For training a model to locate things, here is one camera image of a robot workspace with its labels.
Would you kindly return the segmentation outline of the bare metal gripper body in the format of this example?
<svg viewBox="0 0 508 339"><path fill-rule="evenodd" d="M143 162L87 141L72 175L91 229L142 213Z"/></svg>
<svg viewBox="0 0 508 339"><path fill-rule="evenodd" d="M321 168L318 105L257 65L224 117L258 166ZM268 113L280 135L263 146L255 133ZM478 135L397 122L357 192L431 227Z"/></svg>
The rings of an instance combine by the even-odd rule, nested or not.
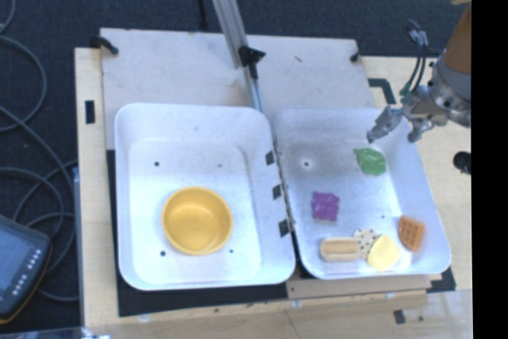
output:
<svg viewBox="0 0 508 339"><path fill-rule="evenodd" d="M411 121L445 125L449 121L471 127L471 103L451 88L438 85L418 86L401 99L402 113Z"/></svg>

